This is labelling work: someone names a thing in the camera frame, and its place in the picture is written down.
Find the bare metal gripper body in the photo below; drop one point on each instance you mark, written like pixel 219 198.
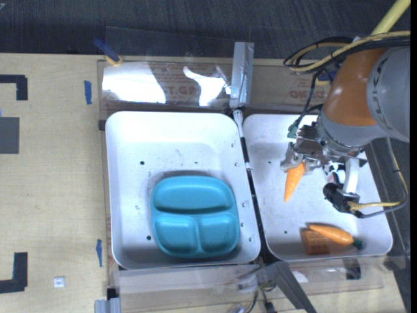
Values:
pixel 309 143

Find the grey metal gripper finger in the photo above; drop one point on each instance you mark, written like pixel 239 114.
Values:
pixel 289 161
pixel 312 165

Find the orange toy carrot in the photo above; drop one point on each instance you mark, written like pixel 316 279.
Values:
pixel 293 183

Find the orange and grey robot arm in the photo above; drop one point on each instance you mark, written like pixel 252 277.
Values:
pixel 355 90

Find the black and white cow-print object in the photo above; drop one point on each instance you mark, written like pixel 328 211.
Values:
pixel 337 173

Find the white plastic tray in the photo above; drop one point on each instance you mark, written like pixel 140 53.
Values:
pixel 293 217
pixel 182 142

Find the orange carrot with green stem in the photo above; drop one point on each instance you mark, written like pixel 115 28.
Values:
pixel 334 235

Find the orange square biscuit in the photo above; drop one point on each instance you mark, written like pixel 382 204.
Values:
pixel 314 246

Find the blue divided plate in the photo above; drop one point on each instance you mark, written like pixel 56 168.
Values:
pixel 195 217

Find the black cylinder on white bracket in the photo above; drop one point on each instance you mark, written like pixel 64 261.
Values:
pixel 340 198

